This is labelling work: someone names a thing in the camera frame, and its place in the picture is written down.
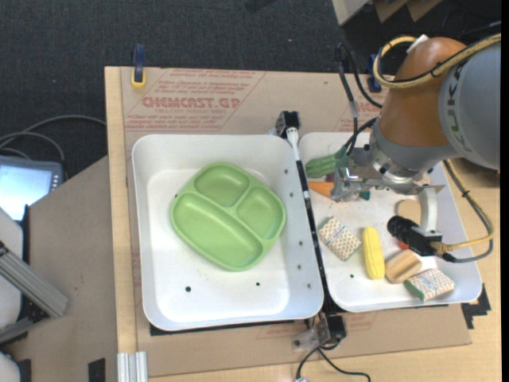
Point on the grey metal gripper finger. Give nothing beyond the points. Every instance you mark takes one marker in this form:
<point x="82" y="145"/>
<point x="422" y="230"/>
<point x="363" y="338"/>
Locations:
<point x="339" y="191"/>
<point x="353" y="192"/>

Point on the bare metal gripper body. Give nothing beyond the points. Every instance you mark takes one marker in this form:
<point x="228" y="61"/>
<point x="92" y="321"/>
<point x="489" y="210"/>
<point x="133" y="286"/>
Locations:
<point x="367" y="169"/>

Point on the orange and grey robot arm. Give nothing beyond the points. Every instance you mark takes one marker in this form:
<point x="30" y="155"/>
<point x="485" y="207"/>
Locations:
<point x="421" y="106"/>

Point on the orange carrot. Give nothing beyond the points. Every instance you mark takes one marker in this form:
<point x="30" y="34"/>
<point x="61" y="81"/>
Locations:
<point x="321" y="188"/>

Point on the green toy vegetable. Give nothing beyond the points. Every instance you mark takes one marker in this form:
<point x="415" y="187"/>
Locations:
<point x="320" y="166"/>

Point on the thin black and white rod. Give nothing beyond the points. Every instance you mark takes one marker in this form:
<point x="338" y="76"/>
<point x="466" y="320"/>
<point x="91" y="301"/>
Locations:
<point x="305" y="191"/>

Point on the tan heart biscuit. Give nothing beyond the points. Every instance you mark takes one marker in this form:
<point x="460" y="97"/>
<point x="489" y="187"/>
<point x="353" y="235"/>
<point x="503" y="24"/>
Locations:
<point x="407" y="210"/>

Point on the yellow corn cob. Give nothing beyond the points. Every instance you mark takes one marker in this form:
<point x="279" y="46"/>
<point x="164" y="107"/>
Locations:
<point x="373" y="253"/>

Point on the small red toy piece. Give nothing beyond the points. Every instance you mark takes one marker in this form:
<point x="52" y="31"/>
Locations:
<point x="403" y="246"/>

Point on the tan bread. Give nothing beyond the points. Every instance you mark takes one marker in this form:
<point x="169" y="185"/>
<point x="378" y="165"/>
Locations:
<point x="402" y="266"/>

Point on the white plastic tray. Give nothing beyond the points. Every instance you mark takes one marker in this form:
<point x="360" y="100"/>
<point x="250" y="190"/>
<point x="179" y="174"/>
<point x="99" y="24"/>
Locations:
<point x="358" y="289"/>
<point x="222" y="297"/>

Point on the white patterned packet green edge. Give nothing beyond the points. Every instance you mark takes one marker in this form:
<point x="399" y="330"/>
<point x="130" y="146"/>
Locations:
<point x="429" y="285"/>

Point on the green divided plate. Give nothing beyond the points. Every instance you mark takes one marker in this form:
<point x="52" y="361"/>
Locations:
<point x="222" y="221"/>

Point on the brown cardboard board red print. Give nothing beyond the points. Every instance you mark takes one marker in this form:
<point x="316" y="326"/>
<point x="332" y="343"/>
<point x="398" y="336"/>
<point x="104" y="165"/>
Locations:
<point x="246" y="98"/>

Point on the black cylinder on white bracket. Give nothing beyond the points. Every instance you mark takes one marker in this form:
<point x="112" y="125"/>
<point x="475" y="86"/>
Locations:
<point x="415" y="237"/>

